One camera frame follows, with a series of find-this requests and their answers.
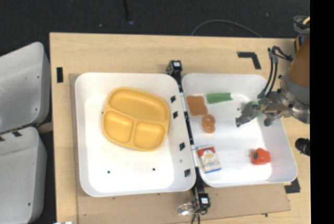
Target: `red toy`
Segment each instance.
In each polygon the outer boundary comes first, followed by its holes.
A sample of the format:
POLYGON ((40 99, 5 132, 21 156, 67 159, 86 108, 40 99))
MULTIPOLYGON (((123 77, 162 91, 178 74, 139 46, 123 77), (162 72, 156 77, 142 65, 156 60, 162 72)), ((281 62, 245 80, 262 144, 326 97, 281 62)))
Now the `red toy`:
POLYGON ((252 152, 253 164, 266 164, 271 161, 270 153, 262 148, 258 148, 252 152))

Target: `black bracket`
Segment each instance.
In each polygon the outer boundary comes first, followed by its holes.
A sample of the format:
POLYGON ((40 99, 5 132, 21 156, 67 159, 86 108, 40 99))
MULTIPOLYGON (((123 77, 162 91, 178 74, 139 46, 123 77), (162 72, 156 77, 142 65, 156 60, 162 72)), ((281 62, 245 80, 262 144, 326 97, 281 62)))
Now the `black bracket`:
POLYGON ((237 52, 239 58, 252 58, 255 69, 261 69, 259 59, 255 52, 237 52))
POLYGON ((291 182, 291 185, 284 186, 286 193, 300 193, 301 186, 299 185, 298 178, 291 182))

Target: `yellow plate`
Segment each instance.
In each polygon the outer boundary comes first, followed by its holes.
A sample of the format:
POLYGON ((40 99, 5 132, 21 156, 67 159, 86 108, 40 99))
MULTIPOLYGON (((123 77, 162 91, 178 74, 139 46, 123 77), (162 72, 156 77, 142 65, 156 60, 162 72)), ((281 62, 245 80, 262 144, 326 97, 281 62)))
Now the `yellow plate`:
POLYGON ((112 142, 143 151, 159 148, 170 120, 167 103, 160 97, 132 88, 117 88, 106 101, 102 129, 112 142))

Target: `cable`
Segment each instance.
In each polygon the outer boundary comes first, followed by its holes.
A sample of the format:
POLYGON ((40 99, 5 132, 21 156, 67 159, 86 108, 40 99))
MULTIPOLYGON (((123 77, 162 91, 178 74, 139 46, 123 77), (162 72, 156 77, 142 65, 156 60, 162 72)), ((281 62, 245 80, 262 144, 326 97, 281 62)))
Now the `cable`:
POLYGON ((266 97, 269 97, 269 95, 270 95, 270 93, 273 89, 273 86, 275 85, 276 76, 277 76, 277 67, 278 67, 278 60, 275 61, 275 72, 274 72, 274 75, 273 75, 273 79, 272 79, 272 82, 271 82, 270 89, 268 90, 268 93, 266 94, 266 97))
POLYGON ((283 58, 283 59, 288 60, 288 61, 290 61, 290 62, 293 60, 293 58, 292 58, 291 55, 287 55, 287 54, 285 54, 285 53, 281 50, 281 48, 278 47, 278 46, 273 46, 273 47, 272 47, 272 52, 273 52, 274 55, 276 55, 277 57, 283 58))
POLYGON ((203 209, 203 210, 200 212, 200 214, 203 216, 203 215, 205 215, 207 212, 208 212, 208 209, 203 209))
POLYGON ((193 219, 192 219, 192 223, 191 223, 191 224, 194 224, 194 221, 195 221, 196 216, 197 216, 197 223, 200 224, 200 216, 199 216, 199 213, 195 213, 195 214, 194 214, 193 219))
POLYGON ((271 52, 271 49, 268 48, 268 52, 269 52, 269 58, 270 58, 270 74, 269 74, 269 79, 267 81, 266 86, 263 88, 263 90, 261 91, 261 93, 257 96, 259 99, 262 99, 267 91, 267 88, 271 82, 271 78, 272 78, 272 72, 273 72, 273 54, 271 52))
POLYGON ((211 22, 224 22, 224 23, 230 23, 232 25, 236 25, 236 26, 239 26, 241 28, 244 28, 246 30, 248 30, 249 32, 253 33, 254 35, 258 36, 259 38, 262 38, 262 36, 260 36, 258 33, 256 33, 255 31, 253 31, 252 29, 248 28, 248 27, 245 27, 243 25, 240 25, 239 23, 237 22, 232 22, 232 21, 227 21, 227 20, 221 20, 221 19, 215 19, 215 20, 208 20, 208 21, 205 21, 205 22, 202 22, 200 25, 198 25, 191 33, 191 36, 194 35, 194 33, 199 29, 201 28, 202 26, 208 24, 208 23, 211 23, 211 22))

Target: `white bin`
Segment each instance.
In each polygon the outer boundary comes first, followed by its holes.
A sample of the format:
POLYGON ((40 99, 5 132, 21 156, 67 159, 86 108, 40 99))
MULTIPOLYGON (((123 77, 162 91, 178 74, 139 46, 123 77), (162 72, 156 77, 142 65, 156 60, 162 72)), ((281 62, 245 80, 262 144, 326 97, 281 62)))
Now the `white bin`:
POLYGON ((235 118, 250 101, 258 101, 266 79, 249 74, 188 74, 182 80, 185 97, 203 96, 208 114, 215 119, 215 132, 206 133, 201 116, 189 113, 196 147, 213 144, 222 169, 204 174, 202 179, 212 187, 240 186, 291 182, 297 176, 297 166, 281 119, 264 126, 262 114, 236 127, 235 118), (230 93, 231 101, 209 104, 210 93, 230 93), (270 152, 271 162, 257 166, 251 163, 251 153, 257 148, 270 152))
POLYGON ((37 220, 44 205, 50 63, 36 42, 0 57, 0 224, 37 220))
POLYGON ((79 176, 87 194, 101 197, 177 192, 194 185, 196 175, 182 100, 172 77, 164 74, 82 74, 75 81, 75 104, 79 176), (170 126, 164 143, 157 150, 133 150, 105 137, 102 111, 109 93, 118 87, 146 91, 167 102, 170 126))

